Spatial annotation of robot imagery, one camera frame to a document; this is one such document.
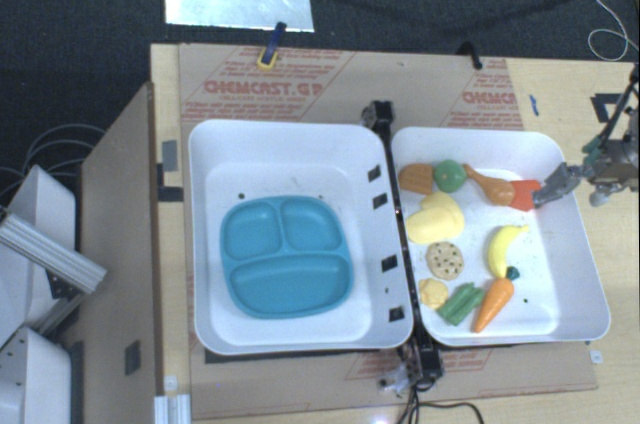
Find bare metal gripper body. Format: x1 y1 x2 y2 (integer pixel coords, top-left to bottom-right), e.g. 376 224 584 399
579 137 640 188

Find red toy food piece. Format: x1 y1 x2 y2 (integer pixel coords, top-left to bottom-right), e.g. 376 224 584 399
509 179 543 213

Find orange toy chicken drumstick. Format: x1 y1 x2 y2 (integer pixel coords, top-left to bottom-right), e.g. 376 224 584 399
462 163 517 207

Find white plastic tray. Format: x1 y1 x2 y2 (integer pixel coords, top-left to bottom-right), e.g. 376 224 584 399
389 126 612 347
187 118 415 357

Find yellow banana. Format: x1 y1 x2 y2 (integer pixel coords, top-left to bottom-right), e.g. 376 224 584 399
487 224 531 279

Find green toy pepper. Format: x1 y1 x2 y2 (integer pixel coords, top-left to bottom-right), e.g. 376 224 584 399
432 159 469 193

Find yellow toy food lump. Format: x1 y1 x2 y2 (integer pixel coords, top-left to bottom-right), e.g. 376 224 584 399
404 190 467 245

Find orange carrot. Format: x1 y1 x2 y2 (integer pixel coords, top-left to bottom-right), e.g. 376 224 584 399
471 265 522 334

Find tan chocolate chip biscuit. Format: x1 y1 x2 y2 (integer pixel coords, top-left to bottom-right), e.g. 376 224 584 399
425 241 465 282

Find orange toy bread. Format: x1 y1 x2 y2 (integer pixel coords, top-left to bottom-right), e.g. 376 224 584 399
397 163 435 195

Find green toy beans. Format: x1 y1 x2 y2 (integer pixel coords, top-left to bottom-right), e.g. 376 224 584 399
437 282 487 327

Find small yellow toy food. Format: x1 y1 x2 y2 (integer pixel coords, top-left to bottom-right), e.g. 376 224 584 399
418 277 450 311

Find thin black rod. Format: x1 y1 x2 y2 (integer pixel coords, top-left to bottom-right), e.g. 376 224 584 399
373 121 427 353

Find brown cardboard board, red print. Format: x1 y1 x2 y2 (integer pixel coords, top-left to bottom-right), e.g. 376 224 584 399
177 42 599 421

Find blue divided plate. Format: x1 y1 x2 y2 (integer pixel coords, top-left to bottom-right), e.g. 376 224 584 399
219 195 356 320

